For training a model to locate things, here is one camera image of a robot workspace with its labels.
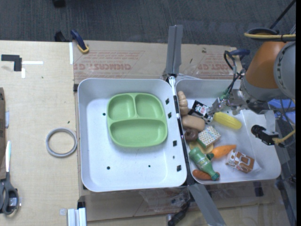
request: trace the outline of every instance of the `carrot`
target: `carrot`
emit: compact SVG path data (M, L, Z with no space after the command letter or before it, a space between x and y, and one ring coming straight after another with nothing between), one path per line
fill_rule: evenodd
M200 171L198 169L193 170L192 174L196 179L199 179L199 180L212 180L211 176L208 173L206 173L204 171Z
M222 156L227 155L232 149L235 149L236 145L221 145L213 148L211 153L214 155L214 158L221 158Z

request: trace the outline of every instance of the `gray ring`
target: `gray ring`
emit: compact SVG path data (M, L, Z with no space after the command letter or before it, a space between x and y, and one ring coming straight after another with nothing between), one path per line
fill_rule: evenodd
M54 152L54 151L50 148L50 146L49 146L49 140L50 140L51 136L52 136L53 134L57 133L57 132L66 132L66 133L68 133L70 136L72 136L72 138L73 138L73 140L74 140L74 146L73 146L73 148L72 148L69 152L67 152L67 153L56 153L56 152ZM48 151L52 156L55 156L55 157L66 157L66 156L69 156L70 154L72 154L72 153L75 151L76 147L77 147L77 139L76 139L76 135L75 135L75 133L74 133L73 131L71 131L71 130L68 129L68 128L63 128L63 127L56 128L56 129L50 131L50 132L48 133L47 137L46 137L46 148L47 148L47 151Z

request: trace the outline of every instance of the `scissors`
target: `scissors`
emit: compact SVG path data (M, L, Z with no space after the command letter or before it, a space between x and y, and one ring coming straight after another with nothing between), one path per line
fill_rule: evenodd
M6 215L12 214L18 206L18 191L11 185L9 181L9 165L10 165L10 141L8 141L5 152L6 178L0 180L0 212Z

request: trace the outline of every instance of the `table surface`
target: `table surface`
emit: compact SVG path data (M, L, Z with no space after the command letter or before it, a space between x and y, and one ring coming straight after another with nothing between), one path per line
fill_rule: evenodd
M76 131L74 73L70 43L0 41L1 54L19 55L25 78L14 71L13 62L0 61L0 87L4 88L9 111L7 140L11 141L11 183L18 189L22 206L11 216L0 215L0 225L65 226L66 210L76 209L79 199L77 152L65 158L46 150L47 134L58 127ZM64 133L51 137L55 151L72 148ZM271 182L269 203L221 208L227 225L289 225L279 190ZM166 216L88 222L93 226L166 225ZM206 225L201 212L188 212L178 224Z

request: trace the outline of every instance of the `green plate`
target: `green plate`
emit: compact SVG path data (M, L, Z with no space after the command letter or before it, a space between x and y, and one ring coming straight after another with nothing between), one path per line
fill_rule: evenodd
M125 147L147 147L167 137L167 121L161 101L148 93L113 96L107 105L107 124L114 143Z

